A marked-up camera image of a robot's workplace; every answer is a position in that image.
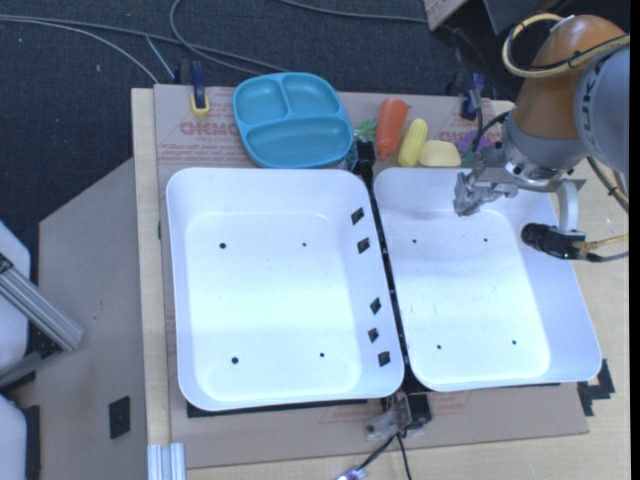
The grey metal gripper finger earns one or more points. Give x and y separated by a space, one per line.
463 195
482 199

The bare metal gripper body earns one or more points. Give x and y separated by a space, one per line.
500 178

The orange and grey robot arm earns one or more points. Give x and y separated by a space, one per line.
550 98

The purple grapes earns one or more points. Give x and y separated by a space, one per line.
472 143

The yellow lemon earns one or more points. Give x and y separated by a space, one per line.
440 154

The yellow corn cob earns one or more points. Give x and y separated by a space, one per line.
413 143

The orange carrot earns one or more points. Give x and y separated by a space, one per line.
390 125

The thin black rod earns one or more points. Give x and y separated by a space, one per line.
390 268

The white plastic tray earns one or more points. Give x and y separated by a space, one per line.
270 293
475 308

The green toy leaf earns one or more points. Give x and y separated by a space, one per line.
366 129

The blue divided plate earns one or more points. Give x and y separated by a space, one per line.
292 120

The brown cardboard board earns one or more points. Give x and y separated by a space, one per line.
300 443

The black cylinder on white bracket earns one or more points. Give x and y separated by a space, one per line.
547 240

